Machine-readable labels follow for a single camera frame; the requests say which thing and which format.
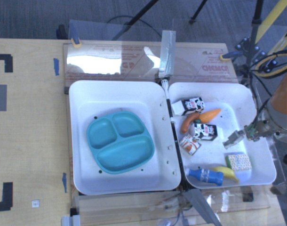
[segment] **toy banana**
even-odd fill
[[[218,166],[218,167],[213,167],[211,170],[220,171],[224,174],[224,177],[233,179],[236,182],[239,181],[239,179],[237,179],[236,175],[234,174],[234,171],[228,167]]]

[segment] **blue bottle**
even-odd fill
[[[221,186],[224,174],[220,171],[212,171],[208,169],[191,170],[187,169],[187,175],[198,179],[201,182],[215,183]]]

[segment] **wooden surface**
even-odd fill
[[[0,212],[0,225],[60,225],[71,201],[69,140],[64,94],[65,40],[0,39],[0,54],[13,56],[14,72],[4,73],[7,111],[0,112],[0,201],[3,182],[13,182],[13,207]],[[59,60],[55,75],[54,58]],[[62,183],[67,177],[67,193]],[[32,200],[40,200],[32,208]],[[269,207],[219,213],[223,225],[285,225],[276,196]],[[157,220],[112,225],[155,225]],[[189,218],[204,224],[200,216]]]

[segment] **blue plate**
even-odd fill
[[[134,113],[111,113],[91,122],[87,128],[89,148],[101,169],[111,174],[130,171],[154,155],[153,140]]]

